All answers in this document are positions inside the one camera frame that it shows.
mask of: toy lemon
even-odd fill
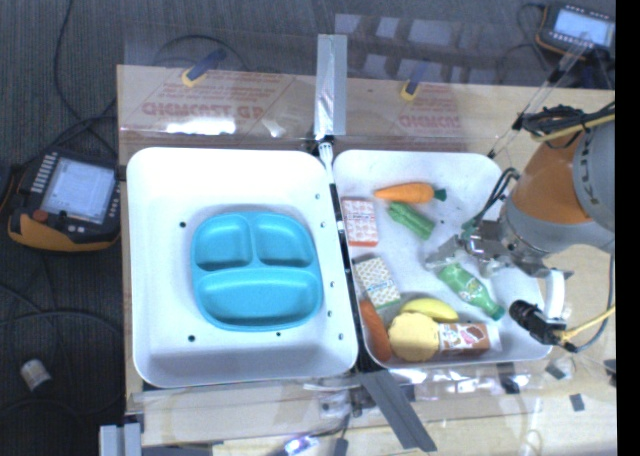
[[[419,312],[396,316],[388,333],[394,354],[407,362],[426,362],[440,346],[438,323]]]

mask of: yellow banana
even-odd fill
[[[458,313],[448,304],[436,298],[415,298],[400,307],[400,313],[420,312],[438,323],[454,323]]]

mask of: toy carrot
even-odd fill
[[[360,315],[371,336],[371,352],[381,362],[386,362],[393,356],[391,342],[382,318],[369,300],[360,300]]]
[[[426,182],[407,182],[389,186],[388,188],[377,189],[373,195],[384,200],[410,204],[426,203],[432,198],[443,202],[447,199],[447,191],[445,189],[433,189]]]

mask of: green bottle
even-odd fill
[[[505,314],[504,308],[493,301],[482,282],[457,262],[442,268],[438,278],[451,287],[462,301],[481,308],[494,321]]]

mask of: blue plate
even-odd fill
[[[318,255],[305,227],[273,212],[233,212],[205,220],[191,242],[196,302],[225,330],[299,326],[322,303]]]

